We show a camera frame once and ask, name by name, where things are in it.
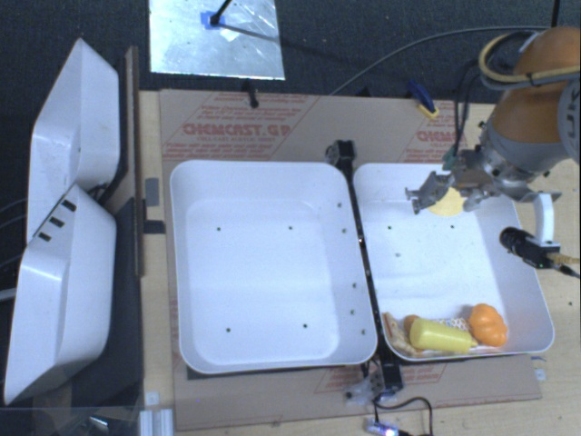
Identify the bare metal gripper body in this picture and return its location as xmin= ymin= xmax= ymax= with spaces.
xmin=447 ymin=147 xmax=563 ymax=203

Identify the yellow round biscuit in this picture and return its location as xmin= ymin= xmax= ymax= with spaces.
xmin=428 ymin=187 xmax=466 ymax=219

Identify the white plastic tray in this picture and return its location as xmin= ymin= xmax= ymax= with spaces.
xmin=352 ymin=162 xmax=556 ymax=362
xmin=169 ymin=159 xmax=379 ymax=376

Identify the thin black rod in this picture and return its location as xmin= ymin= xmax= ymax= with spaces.
xmin=340 ymin=163 xmax=394 ymax=368

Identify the white and yellow net packet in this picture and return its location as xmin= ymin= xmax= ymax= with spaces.
xmin=437 ymin=316 xmax=469 ymax=332

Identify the orange toy pumpkin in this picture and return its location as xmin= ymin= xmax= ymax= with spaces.
xmin=468 ymin=302 xmax=509 ymax=348

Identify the yellow squeeze bottle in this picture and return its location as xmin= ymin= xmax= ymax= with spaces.
xmin=409 ymin=317 xmax=479 ymax=353

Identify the toy pizza slice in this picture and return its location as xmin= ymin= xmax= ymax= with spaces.
xmin=381 ymin=312 xmax=424 ymax=359

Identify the brown cardboard board, red print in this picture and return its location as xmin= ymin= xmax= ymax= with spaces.
xmin=158 ymin=89 xmax=544 ymax=431

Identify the black cylinder on white bracket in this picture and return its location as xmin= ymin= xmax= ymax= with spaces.
xmin=498 ymin=192 xmax=563 ymax=270

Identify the black block with wires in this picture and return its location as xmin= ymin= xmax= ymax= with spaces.
xmin=325 ymin=139 xmax=357 ymax=168
xmin=378 ymin=360 xmax=405 ymax=393

